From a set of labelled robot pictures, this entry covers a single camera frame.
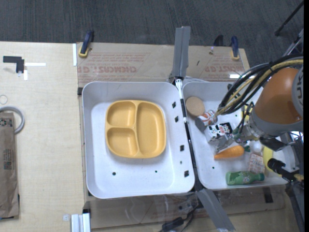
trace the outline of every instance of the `yellow divided plate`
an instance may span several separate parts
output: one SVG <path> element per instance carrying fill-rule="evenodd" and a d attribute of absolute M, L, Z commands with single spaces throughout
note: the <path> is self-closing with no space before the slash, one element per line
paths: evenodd
<path fill-rule="evenodd" d="M 109 150 L 118 156 L 159 156 L 166 146 L 163 112 L 148 101 L 116 101 L 106 111 L 105 138 Z"/>

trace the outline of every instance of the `green bottle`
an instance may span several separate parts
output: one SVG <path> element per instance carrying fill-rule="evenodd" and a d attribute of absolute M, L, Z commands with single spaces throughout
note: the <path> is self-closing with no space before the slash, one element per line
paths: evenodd
<path fill-rule="evenodd" d="M 264 174 L 255 174 L 249 171 L 227 172 L 225 180 L 228 185 L 246 185 L 253 181 L 263 181 Z"/>

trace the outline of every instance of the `white tray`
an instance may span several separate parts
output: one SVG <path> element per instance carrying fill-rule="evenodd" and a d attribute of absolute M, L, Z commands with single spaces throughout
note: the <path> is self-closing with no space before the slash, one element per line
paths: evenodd
<path fill-rule="evenodd" d="M 109 199 L 180 194 L 193 188 L 191 155 L 175 86 L 164 82 L 92 82 L 83 88 L 82 98 L 86 179 L 93 196 Z M 108 106 L 119 100 L 154 102 L 162 109 L 167 142 L 161 155 L 128 159 L 114 155 L 107 148 L 105 114 Z"/>
<path fill-rule="evenodd" d="M 196 96 L 204 101 L 205 110 L 216 111 L 224 95 L 227 93 L 228 83 L 216 82 L 191 82 L 183 86 L 184 100 L 190 96 Z M 260 93 L 253 96 L 252 101 L 256 102 Z M 229 122 L 234 129 L 241 120 L 240 109 L 235 113 L 218 116 L 217 124 Z M 250 188 L 256 186 L 283 185 L 287 181 L 278 174 L 271 172 L 265 177 L 263 182 L 252 183 L 250 185 L 228 186 L 225 181 L 225 174 L 228 171 L 237 172 L 248 170 L 250 152 L 245 152 L 243 156 L 233 159 L 214 160 L 216 152 L 213 145 L 208 144 L 206 136 L 195 125 L 194 118 L 188 115 L 189 130 L 192 139 L 192 146 L 197 163 L 198 177 L 204 187 L 208 189 L 232 189 Z M 274 158 L 284 159 L 283 152 L 274 152 Z"/>

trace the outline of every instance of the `carrot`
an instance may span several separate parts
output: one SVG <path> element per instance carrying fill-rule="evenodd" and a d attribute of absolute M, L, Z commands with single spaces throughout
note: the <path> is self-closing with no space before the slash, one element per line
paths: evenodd
<path fill-rule="evenodd" d="M 214 159 L 222 159 L 222 158 L 231 158 L 231 157 L 240 157 L 245 152 L 244 147 L 237 145 L 230 148 L 227 148 L 224 151 L 221 151 L 217 155 L 214 155 Z"/>

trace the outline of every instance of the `wooden table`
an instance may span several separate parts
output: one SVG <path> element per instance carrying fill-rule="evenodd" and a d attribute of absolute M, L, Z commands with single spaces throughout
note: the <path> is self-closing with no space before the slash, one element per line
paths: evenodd
<path fill-rule="evenodd" d="M 16 136 L 20 194 L 18 219 L 0 222 L 6 232 L 69 232 L 67 215 L 81 214 L 84 205 L 80 111 L 77 70 L 72 44 L 0 42 L 0 56 L 19 56 L 28 67 L 28 80 L 15 73 L 15 64 L 0 62 L 0 94 L 6 105 L 18 107 L 25 126 Z M 297 231 L 286 208 L 231 215 L 240 231 Z M 161 224 L 110 228 L 102 231 L 158 231 Z M 195 219 L 186 231 L 216 231 L 210 218 Z"/>

